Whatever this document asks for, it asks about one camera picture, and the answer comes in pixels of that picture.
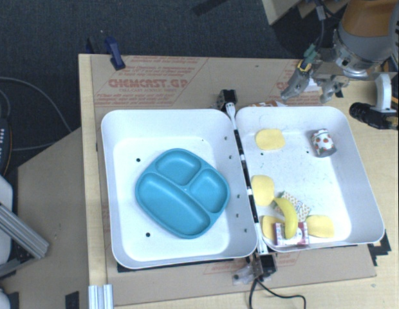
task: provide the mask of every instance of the metal bracket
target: metal bracket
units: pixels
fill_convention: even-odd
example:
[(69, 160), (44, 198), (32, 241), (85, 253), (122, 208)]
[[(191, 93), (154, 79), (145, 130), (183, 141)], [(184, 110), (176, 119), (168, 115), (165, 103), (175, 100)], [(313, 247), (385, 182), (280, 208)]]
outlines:
[(88, 287), (89, 309), (113, 309), (114, 297), (111, 284)]
[(382, 113), (396, 112), (391, 109), (391, 97), (393, 95), (391, 75), (389, 73), (380, 73), (375, 79), (375, 84), (377, 86), (377, 102), (372, 109)]
[[(42, 259), (45, 257), (49, 246), (48, 242), (27, 226), (13, 212), (9, 211), (4, 205), (1, 205), (1, 203), (0, 229), (25, 249), (32, 256), (32, 259)], [(28, 262), (31, 262), (31, 259), (22, 263), (18, 259), (13, 259), (0, 265), (0, 277), (9, 274)]]
[(238, 285), (240, 283), (249, 284), (255, 278), (264, 274), (263, 265), (258, 253), (254, 253), (248, 257), (248, 263), (241, 269), (232, 273), (232, 283)]
[(310, 74), (296, 68), (288, 81), (288, 87), (281, 92), (281, 98), (286, 102), (289, 98), (299, 96), (310, 83)]
[(222, 89), (219, 92), (218, 99), (216, 102), (216, 107), (222, 112), (226, 112), (225, 104), (233, 103), (235, 105), (237, 103), (237, 94), (234, 89)]

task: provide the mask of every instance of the wooden table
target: wooden table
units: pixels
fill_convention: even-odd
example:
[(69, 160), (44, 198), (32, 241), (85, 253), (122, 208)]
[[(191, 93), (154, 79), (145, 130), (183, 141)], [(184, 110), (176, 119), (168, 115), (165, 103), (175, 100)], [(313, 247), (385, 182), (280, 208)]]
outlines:
[[(80, 98), (89, 284), (102, 286), (107, 283), (107, 267), (101, 218), (98, 157), (95, 151), (97, 135), (93, 100), (93, 72), (97, 72), (97, 70), (92, 68), (92, 58), (92, 55), (79, 55)], [(246, 59), (231, 59), (230, 61), (234, 64), (241, 64), (243, 61), (250, 62)], [(376, 277), (373, 278), (275, 289), (282, 295), (303, 295), (307, 300), (308, 308), (399, 308), (398, 132), (374, 129), (348, 115), (348, 109), (352, 103), (375, 104), (375, 99), (373, 83), (352, 82), (344, 90), (344, 98), (333, 98), (327, 105), (339, 108), (349, 120), (385, 223), (391, 251), (387, 256), (378, 256)], [(164, 301), (161, 304), (134, 304), (121, 306), (121, 308), (157, 308), (158, 306), (161, 308), (247, 308), (248, 294), (249, 292), (238, 292)], [(301, 299), (284, 300), (272, 297), (258, 288), (254, 294), (253, 305), (254, 308), (269, 306), (273, 308), (302, 308), (302, 301)]]

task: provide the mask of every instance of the blue divided plate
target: blue divided plate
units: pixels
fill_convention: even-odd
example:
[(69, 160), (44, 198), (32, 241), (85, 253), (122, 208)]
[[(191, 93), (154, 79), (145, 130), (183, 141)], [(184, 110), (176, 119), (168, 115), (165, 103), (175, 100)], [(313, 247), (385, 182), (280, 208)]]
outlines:
[(181, 238), (197, 238), (227, 206), (230, 189), (213, 166), (194, 153), (171, 149), (157, 157), (135, 187), (142, 209)]

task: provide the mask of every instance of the toy banana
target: toy banana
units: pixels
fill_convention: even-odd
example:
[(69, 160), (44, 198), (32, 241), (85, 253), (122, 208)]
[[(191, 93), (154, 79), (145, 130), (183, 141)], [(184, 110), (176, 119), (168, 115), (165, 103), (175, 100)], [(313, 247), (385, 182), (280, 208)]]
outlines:
[(297, 232), (298, 217), (294, 205), (285, 198), (274, 198), (274, 202), (279, 206), (285, 217), (284, 233), (285, 238), (293, 238)]

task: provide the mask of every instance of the yellow round object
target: yellow round object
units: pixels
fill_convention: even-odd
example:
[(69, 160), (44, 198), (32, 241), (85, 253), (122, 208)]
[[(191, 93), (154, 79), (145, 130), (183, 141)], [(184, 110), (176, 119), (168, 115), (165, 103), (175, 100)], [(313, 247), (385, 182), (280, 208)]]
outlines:
[(334, 223), (325, 215), (309, 215), (306, 219), (308, 234), (320, 238), (334, 237)]
[(261, 150), (275, 150), (285, 145), (285, 138), (280, 129), (262, 129), (255, 134), (255, 142)]
[(274, 199), (274, 181), (266, 175), (254, 175), (251, 179), (255, 204), (268, 206)]

